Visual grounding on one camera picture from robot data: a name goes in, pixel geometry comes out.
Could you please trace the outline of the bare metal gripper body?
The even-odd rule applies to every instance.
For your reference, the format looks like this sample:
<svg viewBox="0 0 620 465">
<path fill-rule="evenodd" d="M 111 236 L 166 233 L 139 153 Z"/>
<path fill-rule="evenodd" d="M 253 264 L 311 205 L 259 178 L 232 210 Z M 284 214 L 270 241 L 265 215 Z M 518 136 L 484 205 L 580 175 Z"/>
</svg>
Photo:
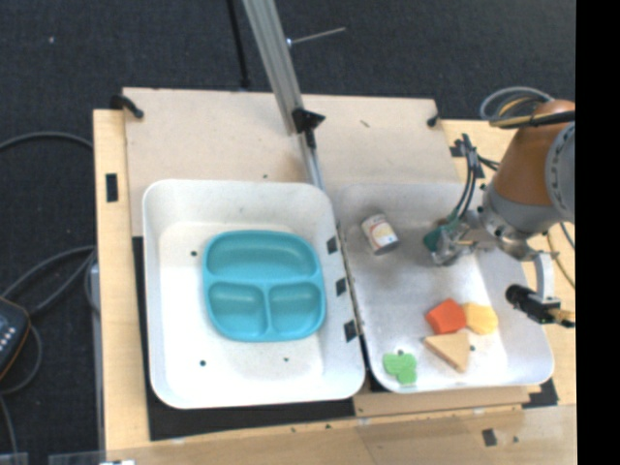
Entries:
<svg viewBox="0 0 620 465">
<path fill-rule="evenodd" d="M 466 211 L 454 209 L 430 232 L 430 255 L 435 264 L 448 265 L 478 251 L 500 250 L 520 262 L 539 254 L 517 231 L 488 205 Z"/>
</svg>

